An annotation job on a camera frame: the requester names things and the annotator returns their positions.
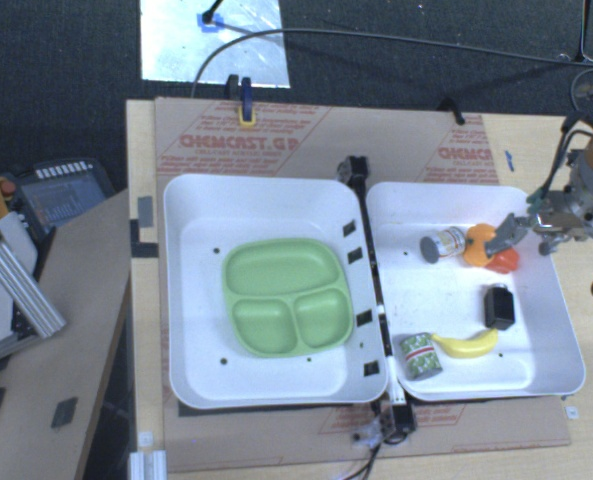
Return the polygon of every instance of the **white tray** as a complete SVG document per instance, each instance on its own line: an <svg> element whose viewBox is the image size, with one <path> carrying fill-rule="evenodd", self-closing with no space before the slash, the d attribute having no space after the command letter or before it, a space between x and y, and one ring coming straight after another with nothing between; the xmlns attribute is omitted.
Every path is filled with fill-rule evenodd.
<svg viewBox="0 0 593 480"><path fill-rule="evenodd" d="M550 256L538 253L530 233L516 246L518 270L497 274L471 267L462 257L428 264L420 239L448 226L480 222L498 226L507 213L525 212L526 194L499 186L380 183L368 193L378 269L394 350L399 336L419 332L468 338L483 330L483 296L494 283L514 295L516 323L499 332L493 352L453 359L437 348L443 372L406 377L404 388L422 400L455 400L570 394L581 388L585 366Z"/></svg>
<svg viewBox="0 0 593 480"><path fill-rule="evenodd" d="M358 200L336 181L188 174L164 194L170 380L187 405L359 403L378 398L387 368ZM343 227L356 230L344 236ZM258 357L228 320L221 266L234 247L271 238L313 238L343 265L354 314L372 311L339 347L309 356ZM351 264L347 254L362 248ZM365 375L377 362L378 373Z"/></svg>

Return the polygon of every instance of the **can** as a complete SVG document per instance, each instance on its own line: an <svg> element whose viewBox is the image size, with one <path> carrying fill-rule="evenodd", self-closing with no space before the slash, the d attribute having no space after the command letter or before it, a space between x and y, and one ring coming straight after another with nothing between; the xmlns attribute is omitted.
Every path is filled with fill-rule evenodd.
<svg viewBox="0 0 593 480"><path fill-rule="evenodd" d="M424 236L420 241L420 252L428 263L436 263L441 258L463 254L466 246L465 233L456 226L451 226Z"/></svg>
<svg viewBox="0 0 593 480"><path fill-rule="evenodd" d="M429 333L409 336L400 342L400 347L410 379L429 379L443 371Z"/></svg>

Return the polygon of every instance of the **banana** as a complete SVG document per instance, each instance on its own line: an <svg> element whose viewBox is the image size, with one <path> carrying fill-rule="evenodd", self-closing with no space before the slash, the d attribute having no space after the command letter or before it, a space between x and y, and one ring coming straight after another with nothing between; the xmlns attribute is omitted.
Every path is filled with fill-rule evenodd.
<svg viewBox="0 0 593 480"><path fill-rule="evenodd" d="M480 357L491 351L498 343L498 329L487 329L468 340L443 338L438 334L432 334L431 338L448 356L459 359Z"/></svg>

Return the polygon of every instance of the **blue marking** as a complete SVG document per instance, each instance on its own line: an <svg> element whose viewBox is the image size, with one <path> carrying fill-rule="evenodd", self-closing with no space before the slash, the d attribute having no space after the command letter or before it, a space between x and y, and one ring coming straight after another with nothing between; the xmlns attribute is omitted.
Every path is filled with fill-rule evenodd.
<svg viewBox="0 0 593 480"><path fill-rule="evenodd" d="M512 163L512 155L507 150L505 150L505 158L507 158L507 165L509 166L509 170L514 172L514 164Z"/></svg>
<svg viewBox="0 0 593 480"><path fill-rule="evenodd" d="M201 13L196 15L196 21L198 22L198 26L200 27L201 31L208 34L218 32L221 28L225 28L223 17L218 13L214 14L212 22L209 25L203 23L203 15Z"/></svg>

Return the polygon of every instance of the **black floor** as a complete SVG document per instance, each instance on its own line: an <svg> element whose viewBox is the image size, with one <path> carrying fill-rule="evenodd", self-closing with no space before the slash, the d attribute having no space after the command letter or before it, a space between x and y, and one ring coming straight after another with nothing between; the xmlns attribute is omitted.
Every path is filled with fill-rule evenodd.
<svg viewBox="0 0 593 480"><path fill-rule="evenodd" d="M574 58L582 13L582 0L279 1L285 27L404 35L548 59ZM0 172L88 156L105 165L116 189L126 186L125 101L189 94L189 84L141 80L139 19L139 0L0 0ZM292 88L257 90L259 100L435 109L450 96L463 111L561 115L572 110L570 83L582 71L365 39L294 35L285 43ZM593 0L586 51L593 56ZM218 98L223 89L201 86L197 95ZM593 104L587 109L593 113ZM107 455L107 478L120 478L126 401L111 390L108 397L94 452ZM90 468L89 478L103 478L103 466Z"/></svg>

